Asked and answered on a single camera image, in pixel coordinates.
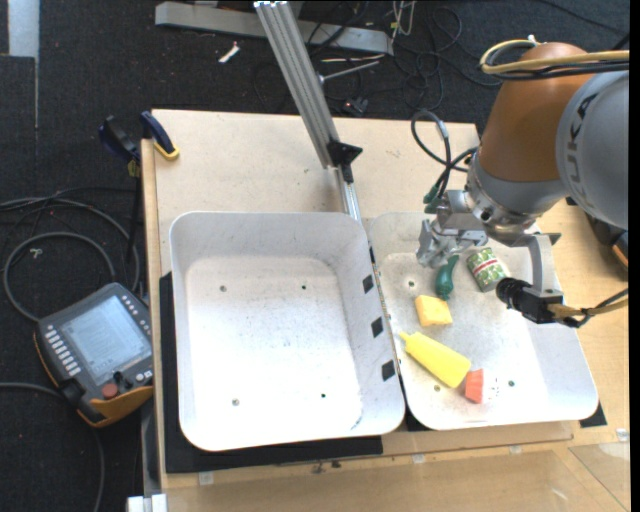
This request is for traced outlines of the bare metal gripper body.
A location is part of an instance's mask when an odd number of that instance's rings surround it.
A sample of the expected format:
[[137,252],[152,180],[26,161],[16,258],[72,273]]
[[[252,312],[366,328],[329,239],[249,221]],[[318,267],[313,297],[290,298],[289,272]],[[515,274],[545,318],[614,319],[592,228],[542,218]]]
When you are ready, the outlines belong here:
[[514,246],[539,216],[539,204],[523,188],[450,190],[432,223],[433,246]]

